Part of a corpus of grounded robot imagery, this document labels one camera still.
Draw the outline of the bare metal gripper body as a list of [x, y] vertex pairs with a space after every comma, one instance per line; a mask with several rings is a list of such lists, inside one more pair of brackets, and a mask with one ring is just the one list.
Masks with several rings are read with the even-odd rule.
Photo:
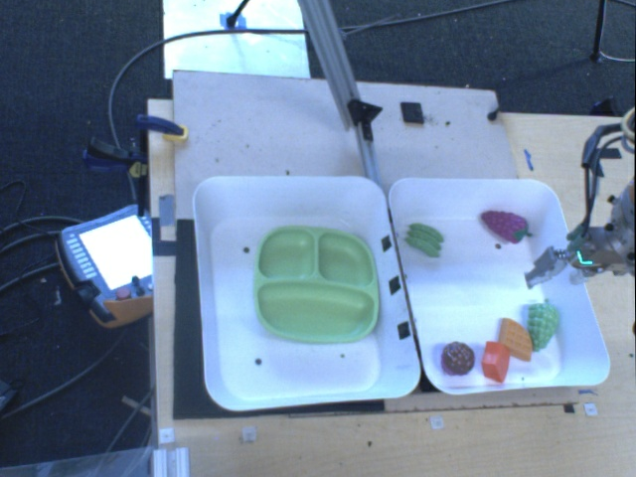
[[635, 271], [634, 203], [629, 195], [610, 198], [612, 210], [603, 227], [579, 225], [567, 236], [569, 263], [582, 274], [633, 274]]

